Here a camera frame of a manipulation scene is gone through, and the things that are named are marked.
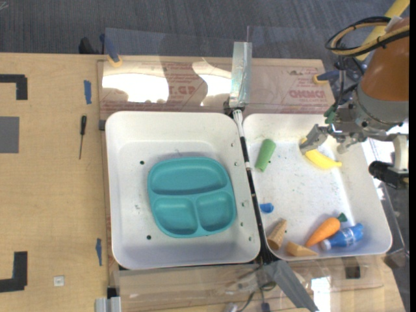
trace wooden table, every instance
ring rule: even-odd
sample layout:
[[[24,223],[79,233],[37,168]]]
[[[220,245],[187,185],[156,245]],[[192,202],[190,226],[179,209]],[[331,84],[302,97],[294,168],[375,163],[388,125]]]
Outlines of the wooden table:
[[[14,252],[28,255],[27,285],[24,291],[0,292],[1,311],[93,311],[94,300],[107,295],[99,60],[103,56],[0,53],[0,73],[28,78],[27,100],[16,100],[14,84],[0,83],[0,116],[19,117],[19,152],[0,153],[0,280],[12,278]],[[89,105],[84,80],[92,84]],[[79,159],[83,114],[88,121]],[[391,270],[380,257],[368,260],[377,265],[372,271],[379,285],[356,290],[344,285],[333,293],[316,292],[315,301],[327,300],[336,311],[403,311]],[[293,267],[302,273],[306,266]],[[64,285],[54,284],[57,276],[64,276]],[[270,299],[273,311],[294,308],[284,297]],[[246,311],[258,311],[255,301]]]

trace black marker on table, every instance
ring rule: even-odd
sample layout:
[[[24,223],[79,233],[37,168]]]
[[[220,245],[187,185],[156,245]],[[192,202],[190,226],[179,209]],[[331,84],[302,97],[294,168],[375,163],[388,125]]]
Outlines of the black marker on table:
[[[83,138],[85,134],[85,126],[86,126],[86,116],[81,117],[81,131],[79,132],[81,134],[81,144],[79,145],[79,159],[81,159],[81,152],[83,150]]]

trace tabletop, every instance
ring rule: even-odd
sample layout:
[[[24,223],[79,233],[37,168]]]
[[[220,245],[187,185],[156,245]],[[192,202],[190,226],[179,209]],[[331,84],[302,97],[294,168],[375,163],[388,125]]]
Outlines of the tabletop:
[[[0,53],[2,75],[27,78],[27,98],[16,92],[15,82],[0,83],[0,132],[4,133],[0,137],[13,138],[0,146],[0,282],[16,277],[16,252],[27,255],[23,290],[0,285],[4,289],[0,292],[2,311],[29,307],[31,311],[93,311],[94,300],[107,296],[116,264],[110,255],[106,216],[104,132],[98,128],[98,63],[103,61],[102,55]],[[307,63],[296,60],[298,66]],[[315,60],[311,63],[322,68]],[[85,81],[91,85],[90,101],[86,101]],[[79,158],[82,115],[88,120]],[[315,288],[307,288],[322,310],[403,311],[395,279],[382,256],[358,262],[364,270],[360,279],[346,279],[340,260],[293,263],[291,267],[304,278],[312,276],[314,269],[327,279],[332,275],[331,281],[315,281]],[[162,285],[152,273],[139,274],[134,282],[143,291],[152,288],[150,284]],[[120,296],[131,298],[131,286],[125,288]],[[170,287],[165,285],[163,290],[168,292]],[[282,291],[268,292],[265,297],[273,311],[304,311],[295,310]],[[246,298],[240,297],[238,305],[243,306]],[[245,311],[258,311],[261,300],[256,293]],[[225,305],[225,301],[210,301],[186,310],[223,311]],[[123,308],[185,311],[174,305],[142,304],[140,309],[126,303]]]

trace teal plate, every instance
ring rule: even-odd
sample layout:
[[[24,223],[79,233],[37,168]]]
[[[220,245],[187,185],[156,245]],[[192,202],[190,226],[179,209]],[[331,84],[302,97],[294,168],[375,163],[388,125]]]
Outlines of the teal plate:
[[[148,194],[157,226],[171,237],[213,235],[229,228],[236,216],[228,173],[208,157],[157,163],[149,172]]]

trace toy carrot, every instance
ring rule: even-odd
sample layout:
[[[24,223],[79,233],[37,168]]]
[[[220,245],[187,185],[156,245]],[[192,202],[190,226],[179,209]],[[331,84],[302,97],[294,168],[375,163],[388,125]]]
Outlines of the toy carrot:
[[[327,218],[314,233],[307,240],[305,246],[310,247],[323,241],[324,239],[331,237],[341,227],[341,222],[346,222],[346,216],[341,213],[338,217]]]

